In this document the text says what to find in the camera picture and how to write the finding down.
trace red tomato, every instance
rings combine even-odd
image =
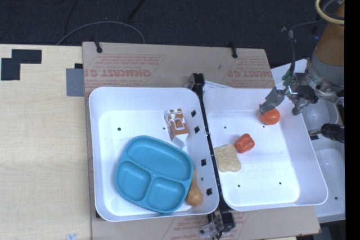
[[[279,119],[280,119],[280,112],[276,108],[265,111],[264,114],[260,113],[260,120],[262,121],[262,123],[266,125],[273,125],[277,123]]]
[[[250,134],[245,133],[234,143],[235,148],[239,153],[244,153],[255,146],[254,140],[251,138]]]

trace white plastic tray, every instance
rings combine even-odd
[[[328,191],[302,115],[293,104],[277,107],[277,124],[260,121],[259,104],[270,89],[212,88],[204,93],[213,148],[249,133],[255,147],[238,153],[238,172],[219,172],[226,203],[238,211],[287,206],[319,205]]]
[[[193,161],[203,201],[198,206],[184,202],[175,212],[161,214],[125,200],[116,190],[114,176],[124,147],[134,137],[148,135],[171,143],[164,115],[167,110],[177,108],[182,109],[189,129],[183,150]],[[91,93],[89,110],[95,206],[102,218],[126,221],[209,214],[217,208],[217,182],[200,101],[193,91],[187,88],[101,87]]]

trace red toy vegetable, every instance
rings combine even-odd
[[[278,109],[273,108],[260,114],[260,120],[266,125],[276,124],[280,119],[280,112]]]
[[[234,143],[235,148],[239,153],[244,153],[255,146],[254,140],[251,138],[250,134],[245,133]]]

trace blue plate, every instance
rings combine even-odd
[[[184,202],[193,170],[191,158],[183,150],[160,139],[137,136],[120,157],[115,186],[128,201],[170,213]]]

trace chocolate milk carton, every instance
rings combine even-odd
[[[165,121],[168,124],[171,141],[182,149],[189,135],[182,110],[180,108],[168,110],[165,113]]]

